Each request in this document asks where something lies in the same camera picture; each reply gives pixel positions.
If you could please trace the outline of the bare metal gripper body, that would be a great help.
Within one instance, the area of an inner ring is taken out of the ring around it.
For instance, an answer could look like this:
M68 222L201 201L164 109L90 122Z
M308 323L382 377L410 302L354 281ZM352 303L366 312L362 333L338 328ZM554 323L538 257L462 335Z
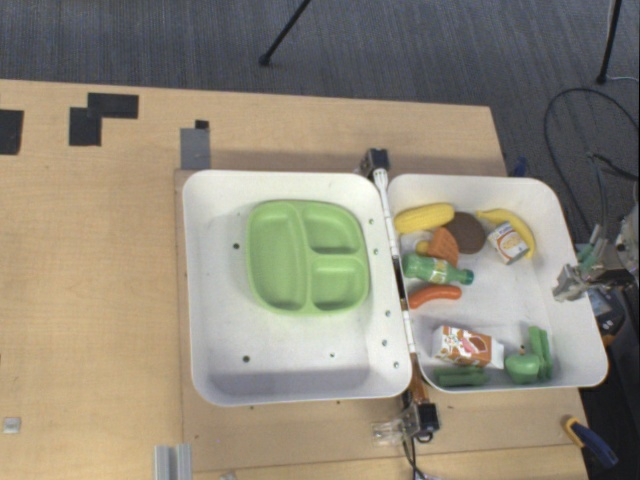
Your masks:
M585 258L588 285L632 284L639 281L639 256L628 249L605 247L591 251Z

